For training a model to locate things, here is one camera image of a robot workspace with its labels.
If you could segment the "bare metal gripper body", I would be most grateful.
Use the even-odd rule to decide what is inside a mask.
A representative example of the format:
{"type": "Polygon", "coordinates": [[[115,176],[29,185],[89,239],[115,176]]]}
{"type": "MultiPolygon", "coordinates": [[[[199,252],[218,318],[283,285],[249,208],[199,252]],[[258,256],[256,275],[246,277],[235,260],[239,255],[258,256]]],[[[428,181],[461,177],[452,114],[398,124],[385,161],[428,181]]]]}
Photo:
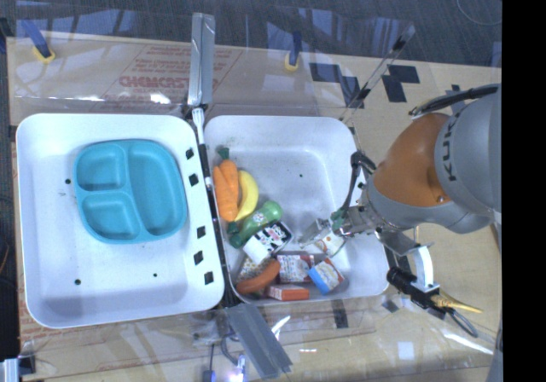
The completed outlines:
{"type": "Polygon", "coordinates": [[[371,212],[370,208],[362,205],[340,208],[330,215],[332,230],[344,238],[381,232],[383,226],[371,212]]]}

